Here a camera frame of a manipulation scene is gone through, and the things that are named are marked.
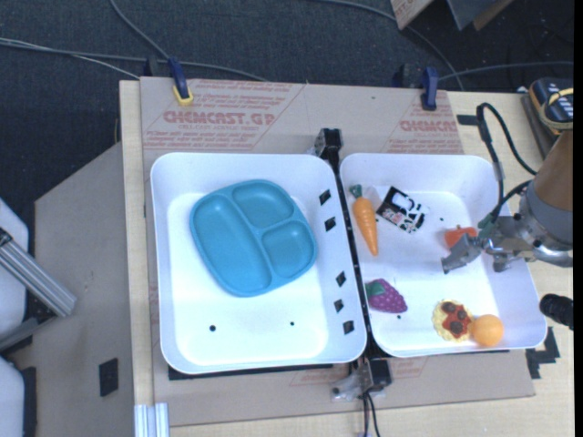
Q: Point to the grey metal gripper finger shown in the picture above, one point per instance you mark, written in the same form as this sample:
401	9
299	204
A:
503	262
460	255

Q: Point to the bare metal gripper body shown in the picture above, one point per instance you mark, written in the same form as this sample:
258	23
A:
512	237

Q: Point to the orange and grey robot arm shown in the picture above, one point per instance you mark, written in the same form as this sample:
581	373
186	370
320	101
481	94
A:
553	185

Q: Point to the orange toy pumpkin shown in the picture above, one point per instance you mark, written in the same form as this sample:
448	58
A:
457	236

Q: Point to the white plastic tray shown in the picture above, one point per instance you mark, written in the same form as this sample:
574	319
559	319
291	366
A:
423	280
255	335

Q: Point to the yellow toy pizza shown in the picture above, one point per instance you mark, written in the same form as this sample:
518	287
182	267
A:
448	321

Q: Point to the orange ball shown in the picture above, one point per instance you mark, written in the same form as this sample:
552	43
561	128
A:
487	330

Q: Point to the black and white packet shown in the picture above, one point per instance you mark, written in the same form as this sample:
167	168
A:
401	210

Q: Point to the purple grapes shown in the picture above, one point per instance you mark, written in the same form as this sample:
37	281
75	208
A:
387	298

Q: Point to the orange carrot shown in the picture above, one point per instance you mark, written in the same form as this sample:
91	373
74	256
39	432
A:
366	221

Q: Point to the thin black rod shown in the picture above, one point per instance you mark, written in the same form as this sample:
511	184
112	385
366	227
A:
350	239

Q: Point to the blue divided plate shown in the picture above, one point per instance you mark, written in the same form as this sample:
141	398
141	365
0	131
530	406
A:
246	239

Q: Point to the brown cardboard board red print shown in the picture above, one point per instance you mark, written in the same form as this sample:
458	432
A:
237	121

